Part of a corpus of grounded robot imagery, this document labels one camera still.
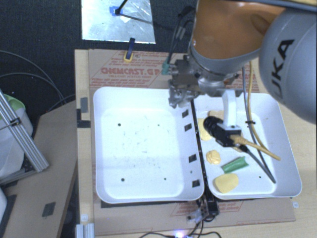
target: yellow sponge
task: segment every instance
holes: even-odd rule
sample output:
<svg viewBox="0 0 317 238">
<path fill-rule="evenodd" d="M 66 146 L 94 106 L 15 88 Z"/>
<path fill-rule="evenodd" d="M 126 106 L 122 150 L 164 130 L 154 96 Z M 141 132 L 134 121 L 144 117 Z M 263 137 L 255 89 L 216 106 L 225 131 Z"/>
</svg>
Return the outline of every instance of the yellow sponge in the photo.
<svg viewBox="0 0 317 238">
<path fill-rule="evenodd" d="M 212 136 L 208 133 L 208 131 L 204 128 L 204 120 L 203 118 L 198 118 L 198 130 L 200 139 L 203 141 L 211 140 Z"/>
<path fill-rule="evenodd" d="M 239 178 L 236 174 L 224 174 L 214 179 L 214 185 L 219 192 L 225 194 L 232 191 L 239 184 Z"/>
<path fill-rule="evenodd" d="M 216 150 L 207 152 L 206 159 L 210 164 L 218 165 L 221 162 L 220 154 Z"/>
</svg>

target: green object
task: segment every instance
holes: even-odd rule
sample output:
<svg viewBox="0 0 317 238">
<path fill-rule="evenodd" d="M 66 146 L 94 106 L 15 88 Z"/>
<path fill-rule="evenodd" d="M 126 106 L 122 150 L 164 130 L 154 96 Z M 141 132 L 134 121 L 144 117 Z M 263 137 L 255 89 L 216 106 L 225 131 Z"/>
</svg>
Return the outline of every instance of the green object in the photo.
<svg viewBox="0 0 317 238">
<path fill-rule="evenodd" d="M 225 174 L 227 173 L 231 173 L 235 170 L 241 169 L 241 168 L 245 168 L 247 167 L 249 164 L 246 163 L 245 161 L 245 157 L 240 157 L 238 159 L 235 159 L 231 162 L 229 162 L 228 164 L 222 166 L 221 168 L 223 169 L 223 171 L 225 172 Z"/>
<path fill-rule="evenodd" d="M 164 63 L 162 64 L 162 75 L 169 75 L 169 64 L 167 63 L 167 58 L 166 60 L 164 61 Z"/>
<path fill-rule="evenodd" d="M 21 101 L 6 94 L 4 94 L 4 96 L 6 100 L 9 102 L 10 106 L 14 109 L 14 111 L 17 111 L 20 108 L 25 109 L 25 105 Z"/>
</svg>

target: yellow clip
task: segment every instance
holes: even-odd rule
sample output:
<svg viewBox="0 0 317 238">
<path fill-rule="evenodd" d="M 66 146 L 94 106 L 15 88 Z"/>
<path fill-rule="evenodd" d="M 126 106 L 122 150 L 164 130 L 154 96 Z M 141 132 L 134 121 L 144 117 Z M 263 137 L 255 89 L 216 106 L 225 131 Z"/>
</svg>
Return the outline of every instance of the yellow clip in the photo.
<svg viewBox="0 0 317 238">
<path fill-rule="evenodd" d="M 133 53 L 131 54 L 130 59 L 127 59 L 127 58 L 126 58 L 126 57 L 127 57 L 127 54 L 128 54 L 128 52 L 126 51 L 126 52 L 124 53 L 123 60 L 124 60 L 125 62 L 131 62 L 131 61 L 132 61 L 132 58 L 133 58 Z"/>
</svg>

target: aluminum foil panel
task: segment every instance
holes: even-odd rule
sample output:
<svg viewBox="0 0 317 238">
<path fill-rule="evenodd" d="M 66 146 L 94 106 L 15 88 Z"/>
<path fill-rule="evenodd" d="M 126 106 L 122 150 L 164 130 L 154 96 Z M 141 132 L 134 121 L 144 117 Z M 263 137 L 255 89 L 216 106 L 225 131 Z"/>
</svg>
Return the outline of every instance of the aluminum foil panel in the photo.
<svg viewBox="0 0 317 238">
<path fill-rule="evenodd" d="M 155 44 L 150 0 L 128 0 L 117 16 L 114 9 L 123 1 L 82 0 L 82 38 Z"/>
</svg>

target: white container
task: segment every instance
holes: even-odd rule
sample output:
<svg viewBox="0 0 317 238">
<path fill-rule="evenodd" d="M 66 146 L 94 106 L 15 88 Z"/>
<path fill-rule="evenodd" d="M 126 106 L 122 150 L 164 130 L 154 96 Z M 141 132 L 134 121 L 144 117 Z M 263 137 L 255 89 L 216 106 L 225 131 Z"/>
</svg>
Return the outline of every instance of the white container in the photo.
<svg viewBox="0 0 317 238">
<path fill-rule="evenodd" d="M 249 129 L 245 123 L 247 118 L 243 95 L 236 100 L 237 125 L 242 128 L 243 136 L 252 142 Z M 198 119 L 205 119 L 209 111 L 223 111 L 221 98 L 199 96 L 194 102 Z M 269 151 L 281 157 L 281 160 L 278 161 L 263 153 L 263 157 L 276 179 L 276 184 L 272 183 L 265 172 L 248 154 L 239 153 L 230 147 L 223 148 L 212 138 L 209 141 L 201 140 L 204 164 L 211 192 L 214 196 L 223 200 L 297 196 L 302 190 L 302 183 L 277 101 L 268 94 L 252 93 L 251 111 L 252 118 L 256 122 L 255 128 L 261 141 Z M 260 159 L 256 149 L 248 148 Z M 212 165 L 207 162 L 206 153 L 210 150 L 217 150 L 220 153 L 221 163 L 219 165 Z M 217 176 L 224 174 L 221 166 L 242 156 L 245 156 L 249 166 L 233 172 L 239 178 L 239 185 L 229 193 L 220 193 L 216 189 L 213 180 Z"/>
<path fill-rule="evenodd" d="M 204 192 L 190 104 L 168 90 L 104 87 L 94 94 L 96 189 L 107 203 L 196 200 Z"/>
<path fill-rule="evenodd" d="M 158 89 L 104 87 L 95 92 L 96 189 L 104 202 L 187 201 L 203 194 L 191 106 L 173 109 L 168 97 L 168 90 Z M 221 98 L 200 96 L 194 103 L 198 119 L 206 118 L 209 111 L 223 111 Z M 248 154 L 223 148 L 211 139 L 201 141 L 211 192 L 223 200 L 298 195 L 302 184 L 278 103 L 267 94 L 252 94 L 251 105 L 260 138 L 281 157 L 277 161 L 263 154 L 276 184 Z M 237 125 L 252 141 L 245 121 L 241 96 L 237 98 Z M 258 157 L 255 149 L 249 149 Z M 210 150 L 220 153 L 220 165 L 206 161 Z M 235 171 L 239 185 L 229 193 L 218 192 L 213 180 L 224 174 L 221 166 L 241 156 L 249 166 Z"/>
<path fill-rule="evenodd" d="M 0 188 L 0 223 L 2 221 L 6 206 L 7 206 L 8 200 L 3 193 L 2 189 Z"/>
<path fill-rule="evenodd" d="M 29 135 L 32 134 L 32 124 L 25 113 L 24 108 L 15 111 Z M 5 127 L 3 119 L 0 120 L 0 128 Z M 0 179 L 21 169 L 24 152 L 15 140 L 9 128 L 0 130 Z"/>
</svg>

